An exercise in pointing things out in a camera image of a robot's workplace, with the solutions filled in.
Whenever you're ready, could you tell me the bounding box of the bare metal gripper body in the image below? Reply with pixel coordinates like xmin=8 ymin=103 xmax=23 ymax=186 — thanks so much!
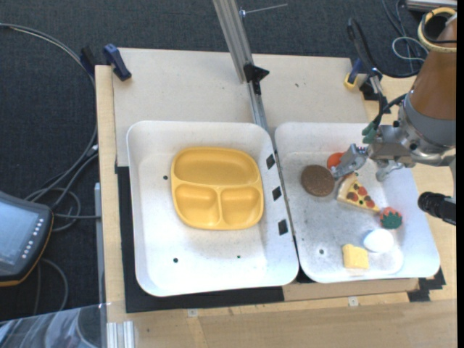
xmin=365 ymin=120 xmax=455 ymax=167

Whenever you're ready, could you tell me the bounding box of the orange round fruit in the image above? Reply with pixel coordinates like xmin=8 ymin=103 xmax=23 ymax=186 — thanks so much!
xmin=326 ymin=152 xmax=345 ymax=170

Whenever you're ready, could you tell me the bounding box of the yellow pizza slice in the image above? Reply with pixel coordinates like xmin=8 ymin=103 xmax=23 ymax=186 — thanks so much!
xmin=336 ymin=172 xmax=381 ymax=213

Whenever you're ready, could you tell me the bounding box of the brown round biscuit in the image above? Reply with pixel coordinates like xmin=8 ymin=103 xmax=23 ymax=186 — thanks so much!
xmin=300 ymin=165 xmax=336 ymax=198

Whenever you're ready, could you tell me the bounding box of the red strawberry with green top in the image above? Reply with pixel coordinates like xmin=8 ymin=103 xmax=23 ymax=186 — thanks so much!
xmin=379 ymin=206 xmax=403 ymax=230

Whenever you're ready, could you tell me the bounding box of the white egg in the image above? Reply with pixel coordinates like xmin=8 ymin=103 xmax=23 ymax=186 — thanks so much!
xmin=362 ymin=228 xmax=395 ymax=254

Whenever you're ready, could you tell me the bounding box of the white plastic tray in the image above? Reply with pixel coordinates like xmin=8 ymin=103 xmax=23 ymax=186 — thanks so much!
xmin=274 ymin=121 xmax=442 ymax=284
xmin=125 ymin=120 xmax=300 ymax=298

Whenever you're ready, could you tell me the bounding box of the yellow cheese wedge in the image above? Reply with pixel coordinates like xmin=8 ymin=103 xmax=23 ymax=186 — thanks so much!
xmin=341 ymin=244 xmax=370 ymax=270

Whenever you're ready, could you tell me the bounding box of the yellow divided plate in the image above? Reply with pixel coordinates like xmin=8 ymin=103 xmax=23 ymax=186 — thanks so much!
xmin=170 ymin=146 xmax=265 ymax=231

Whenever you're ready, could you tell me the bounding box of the pale wood board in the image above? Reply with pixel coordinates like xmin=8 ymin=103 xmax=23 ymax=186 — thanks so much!
xmin=111 ymin=47 xmax=371 ymax=168

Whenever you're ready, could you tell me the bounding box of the black cylinder on white bracket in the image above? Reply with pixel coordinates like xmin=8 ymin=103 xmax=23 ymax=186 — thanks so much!
xmin=417 ymin=147 xmax=457 ymax=226

